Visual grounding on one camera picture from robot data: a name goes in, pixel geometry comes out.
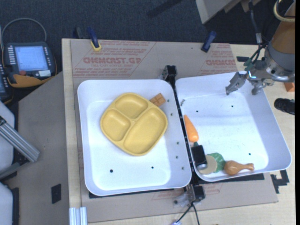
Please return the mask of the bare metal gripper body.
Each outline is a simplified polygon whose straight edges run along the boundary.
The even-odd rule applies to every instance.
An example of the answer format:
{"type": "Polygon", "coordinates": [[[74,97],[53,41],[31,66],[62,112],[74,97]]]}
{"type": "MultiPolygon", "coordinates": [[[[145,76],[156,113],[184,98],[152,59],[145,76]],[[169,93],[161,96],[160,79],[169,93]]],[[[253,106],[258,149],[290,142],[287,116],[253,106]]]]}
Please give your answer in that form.
{"type": "Polygon", "coordinates": [[[293,83],[295,80],[295,55],[282,52],[266,52],[255,62],[245,62],[246,78],[263,83],[293,83]]]}

